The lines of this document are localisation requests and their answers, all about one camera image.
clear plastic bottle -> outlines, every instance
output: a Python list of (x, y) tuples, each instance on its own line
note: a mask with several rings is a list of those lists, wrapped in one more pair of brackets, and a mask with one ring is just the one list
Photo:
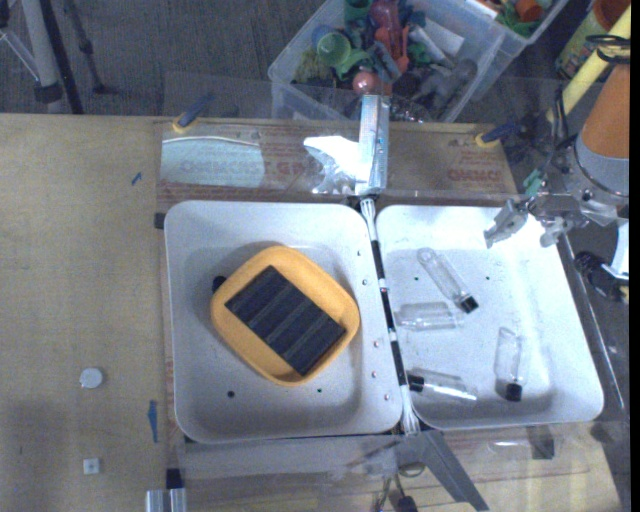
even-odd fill
[(493, 371), (496, 376), (496, 391), (505, 400), (522, 400), (522, 388), (529, 373), (529, 347), (523, 336), (501, 327)]
[(407, 372), (409, 389), (435, 401), (448, 401), (473, 406), (478, 401), (478, 392), (469, 388), (457, 375), (413, 368)]
[(478, 303), (444, 256), (425, 247), (418, 251), (418, 261), (444, 296), (452, 300), (462, 311), (471, 313), (478, 307)]
[(455, 329), (464, 322), (462, 311), (453, 310), (446, 302), (403, 304), (396, 311), (396, 324), (411, 331)]

test tube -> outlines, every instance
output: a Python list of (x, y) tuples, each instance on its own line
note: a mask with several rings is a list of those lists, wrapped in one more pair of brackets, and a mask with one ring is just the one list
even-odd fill
[(475, 405), (478, 392), (469, 388), (457, 375), (413, 368), (407, 372), (409, 389), (424, 398)]
[(425, 247), (418, 251), (418, 261), (444, 296), (452, 300), (462, 311), (471, 313), (478, 307), (478, 303), (444, 256)]
[(529, 371), (529, 347), (523, 336), (501, 327), (493, 371), (496, 376), (496, 391), (505, 400), (522, 400), (522, 387), (527, 382)]
[(464, 313), (453, 310), (446, 302), (403, 304), (395, 316), (398, 327), (411, 331), (455, 329), (464, 322)]

yellow tube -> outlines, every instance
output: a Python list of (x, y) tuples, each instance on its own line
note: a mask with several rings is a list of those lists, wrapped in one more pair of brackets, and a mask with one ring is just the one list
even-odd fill
[[(631, 6), (627, 7), (627, 10), (609, 31), (609, 35), (619, 36), (625, 39), (631, 38)], [(580, 101), (589, 90), (589, 87), (594, 84), (606, 69), (607, 65), (607, 62), (598, 57), (597, 52), (593, 52), (580, 67), (576, 76), (573, 77), (562, 93), (564, 111), (567, 115), (569, 115), (578, 101)], [(547, 120), (550, 123), (553, 122), (553, 111), (551, 109), (547, 111)]]

wooden surface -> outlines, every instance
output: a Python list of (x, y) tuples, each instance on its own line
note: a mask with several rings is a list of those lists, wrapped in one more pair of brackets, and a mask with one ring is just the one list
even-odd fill
[[(146, 490), (164, 485), (172, 455), (162, 238), (153, 227), (160, 165), (154, 122), (0, 115), (2, 512), (143, 510)], [(105, 383), (82, 389), (80, 373), (90, 366), (103, 370)], [(158, 404), (157, 442), (151, 401)], [(551, 461), (496, 459), (481, 433), (448, 439), (494, 511), (618, 510), (587, 426), (566, 436)], [(84, 475), (83, 459), (93, 457), (101, 472)], [(376, 487), (344, 484), (348, 496), (333, 502), (288, 487), (263, 497), (247, 489), (251, 498), (211, 505), (194, 482), (192, 510), (369, 510)], [(472, 510), (453, 504), (428, 472), (405, 486), (421, 510)]]

